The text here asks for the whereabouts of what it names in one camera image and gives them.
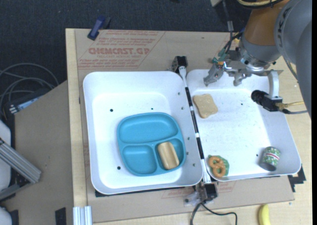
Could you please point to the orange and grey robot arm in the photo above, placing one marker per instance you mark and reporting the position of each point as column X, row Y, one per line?
column 292, row 33

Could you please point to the tan bread roll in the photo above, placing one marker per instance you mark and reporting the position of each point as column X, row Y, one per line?
column 168, row 155

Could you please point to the orange pretzel on green base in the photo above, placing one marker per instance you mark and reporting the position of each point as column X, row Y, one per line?
column 218, row 167

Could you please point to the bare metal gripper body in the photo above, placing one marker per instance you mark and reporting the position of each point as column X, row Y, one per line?
column 253, row 66

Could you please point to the white plastic tray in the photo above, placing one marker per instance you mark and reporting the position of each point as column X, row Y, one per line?
column 138, row 90
column 235, row 129

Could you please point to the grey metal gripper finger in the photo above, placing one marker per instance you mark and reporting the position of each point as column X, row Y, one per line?
column 212, row 75
column 239, row 78

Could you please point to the brown cardboard board red print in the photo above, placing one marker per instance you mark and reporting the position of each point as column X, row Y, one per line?
column 148, row 45

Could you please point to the blue divided plate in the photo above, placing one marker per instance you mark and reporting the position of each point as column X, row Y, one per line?
column 146, row 129

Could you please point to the green and white can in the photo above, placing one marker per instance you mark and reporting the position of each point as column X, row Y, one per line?
column 270, row 158

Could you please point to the yellow banana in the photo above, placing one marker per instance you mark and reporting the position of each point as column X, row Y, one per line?
column 264, row 215

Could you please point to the black cylinder on white bracket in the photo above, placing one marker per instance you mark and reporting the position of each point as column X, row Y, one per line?
column 271, row 102

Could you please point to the thin black and white rod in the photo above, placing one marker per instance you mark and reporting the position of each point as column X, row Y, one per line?
column 194, row 120

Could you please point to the tan toast slice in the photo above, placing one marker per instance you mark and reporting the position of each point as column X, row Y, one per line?
column 205, row 106

